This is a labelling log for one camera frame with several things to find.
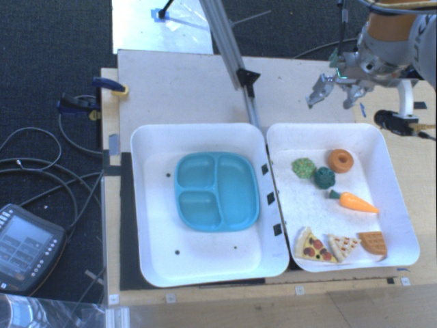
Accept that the pepperoni pizza slice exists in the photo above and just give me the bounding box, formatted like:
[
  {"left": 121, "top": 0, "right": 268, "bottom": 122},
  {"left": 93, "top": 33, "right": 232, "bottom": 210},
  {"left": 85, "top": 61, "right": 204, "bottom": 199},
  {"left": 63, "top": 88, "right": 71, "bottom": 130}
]
[{"left": 294, "top": 226, "right": 339, "bottom": 264}]

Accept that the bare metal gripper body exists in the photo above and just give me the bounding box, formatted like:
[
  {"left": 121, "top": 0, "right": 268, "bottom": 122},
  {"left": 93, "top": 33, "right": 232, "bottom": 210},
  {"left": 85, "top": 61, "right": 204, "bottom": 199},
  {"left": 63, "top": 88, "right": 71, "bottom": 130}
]
[{"left": 336, "top": 51, "right": 411, "bottom": 88}]

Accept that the blue divided plate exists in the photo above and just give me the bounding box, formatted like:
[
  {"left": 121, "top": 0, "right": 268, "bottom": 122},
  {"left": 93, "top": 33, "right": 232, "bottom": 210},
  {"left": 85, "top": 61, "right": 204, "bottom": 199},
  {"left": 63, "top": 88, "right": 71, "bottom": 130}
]
[{"left": 173, "top": 151, "right": 261, "bottom": 233}]

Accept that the orange doughnut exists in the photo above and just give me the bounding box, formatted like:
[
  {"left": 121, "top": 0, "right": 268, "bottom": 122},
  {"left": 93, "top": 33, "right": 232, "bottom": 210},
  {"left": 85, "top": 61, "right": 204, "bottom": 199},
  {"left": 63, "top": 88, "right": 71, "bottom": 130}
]
[{"left": 328, "top": 148, "right": 355, "bottom": 174}]

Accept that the white plastic tray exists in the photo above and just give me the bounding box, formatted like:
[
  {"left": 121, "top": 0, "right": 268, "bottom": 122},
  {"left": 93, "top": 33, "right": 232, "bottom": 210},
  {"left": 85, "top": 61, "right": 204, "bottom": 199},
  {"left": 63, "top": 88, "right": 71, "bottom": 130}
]
[
  {"left": 266, "top": 122, "right": 421, "bottom": 273},
  {"left": 130, "top": 122, "right": 291, "bottom": 288}
]

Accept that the thin black rod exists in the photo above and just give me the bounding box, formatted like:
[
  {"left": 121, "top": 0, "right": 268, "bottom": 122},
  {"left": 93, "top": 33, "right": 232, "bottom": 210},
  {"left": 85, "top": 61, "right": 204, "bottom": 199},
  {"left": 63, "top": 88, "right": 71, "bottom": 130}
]
[{"left": 264, "top": 137, "right": 288, "bottom": 242}]

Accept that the dark green broccoli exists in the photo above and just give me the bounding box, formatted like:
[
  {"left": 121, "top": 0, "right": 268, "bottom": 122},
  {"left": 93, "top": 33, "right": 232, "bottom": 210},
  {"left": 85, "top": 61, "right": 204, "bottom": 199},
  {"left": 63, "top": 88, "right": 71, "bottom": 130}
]
[{"left": 313, "top": 166, "right": 337, "bottom": 189}]

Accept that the lattice pie slice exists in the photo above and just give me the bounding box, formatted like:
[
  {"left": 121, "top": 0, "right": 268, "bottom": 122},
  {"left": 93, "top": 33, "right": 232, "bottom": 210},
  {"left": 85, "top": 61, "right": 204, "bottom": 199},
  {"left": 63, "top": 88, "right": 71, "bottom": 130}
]
[{"left": 327, "top": 233, "right": 363, "bottom": 264}]

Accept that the black cylinder on white bracket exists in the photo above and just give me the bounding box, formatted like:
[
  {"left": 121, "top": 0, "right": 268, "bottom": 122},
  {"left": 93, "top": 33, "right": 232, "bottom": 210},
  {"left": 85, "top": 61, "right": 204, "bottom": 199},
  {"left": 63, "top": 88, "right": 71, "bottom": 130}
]
[{"left": 373, "top": 79, "right": 425, "bottom": 137}]

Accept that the brown waffle piece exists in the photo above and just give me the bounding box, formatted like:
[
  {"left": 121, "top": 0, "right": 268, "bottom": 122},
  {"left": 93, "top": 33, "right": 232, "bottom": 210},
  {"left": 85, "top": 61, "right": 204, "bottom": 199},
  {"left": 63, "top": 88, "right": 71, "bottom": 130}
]
[{"left": 357, "top": 230, "right": 389, "bottom": 258}]

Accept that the orange carrot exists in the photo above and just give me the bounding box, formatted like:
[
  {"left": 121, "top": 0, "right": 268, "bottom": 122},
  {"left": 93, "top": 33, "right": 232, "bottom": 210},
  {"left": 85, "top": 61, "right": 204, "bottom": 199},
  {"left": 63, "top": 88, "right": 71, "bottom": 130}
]
[{"left": 328, "top": 189, "right": 380, "bottom": 215}]

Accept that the light green broccoli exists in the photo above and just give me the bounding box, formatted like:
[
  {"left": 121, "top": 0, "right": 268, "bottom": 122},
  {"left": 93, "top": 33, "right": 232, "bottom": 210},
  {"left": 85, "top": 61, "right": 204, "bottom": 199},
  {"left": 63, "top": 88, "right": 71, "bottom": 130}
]
[{"left": 291, "top": 157, "right": 318, "bottom": 180}]

